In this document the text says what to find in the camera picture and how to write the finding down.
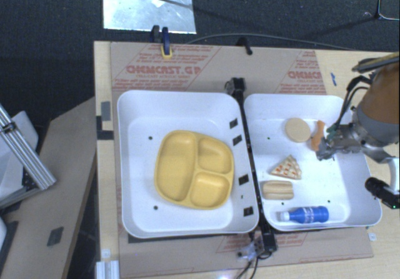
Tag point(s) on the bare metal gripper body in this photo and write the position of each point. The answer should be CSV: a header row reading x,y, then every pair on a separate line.
x,y
350,141

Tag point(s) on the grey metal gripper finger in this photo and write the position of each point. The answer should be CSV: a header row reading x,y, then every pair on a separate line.
x,y
323,154
328,140

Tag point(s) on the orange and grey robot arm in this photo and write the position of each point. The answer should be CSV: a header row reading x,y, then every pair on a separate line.
x,y
382,96

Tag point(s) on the orange carrot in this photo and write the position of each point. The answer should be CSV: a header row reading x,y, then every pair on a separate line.
x,y
317,138

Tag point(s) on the white plastic tray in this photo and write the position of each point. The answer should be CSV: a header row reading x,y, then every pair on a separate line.
x,y
140,162
328,184

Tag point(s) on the tan round biscuit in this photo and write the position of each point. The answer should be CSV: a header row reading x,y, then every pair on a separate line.
x,y
297,130

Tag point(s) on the pizza slice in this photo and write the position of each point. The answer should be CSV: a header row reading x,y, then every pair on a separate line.
x,y
287,169

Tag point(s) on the tan hot dog bun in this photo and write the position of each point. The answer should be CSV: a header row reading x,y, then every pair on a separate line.
x,y
277,190

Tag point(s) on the blue bottle with white cap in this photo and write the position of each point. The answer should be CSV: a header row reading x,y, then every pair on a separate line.
x,y
307,214

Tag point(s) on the thin black rod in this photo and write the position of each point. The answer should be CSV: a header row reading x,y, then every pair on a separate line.
x,y
250,152

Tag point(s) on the yellow divided plate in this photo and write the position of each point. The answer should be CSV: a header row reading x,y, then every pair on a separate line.
x,y
178,168

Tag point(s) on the brown cardboard board red print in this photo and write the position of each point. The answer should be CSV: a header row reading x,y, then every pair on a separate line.
x,y
193,65

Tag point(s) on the black cylinder on white bracket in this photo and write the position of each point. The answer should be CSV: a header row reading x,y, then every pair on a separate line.
x,y
382,190

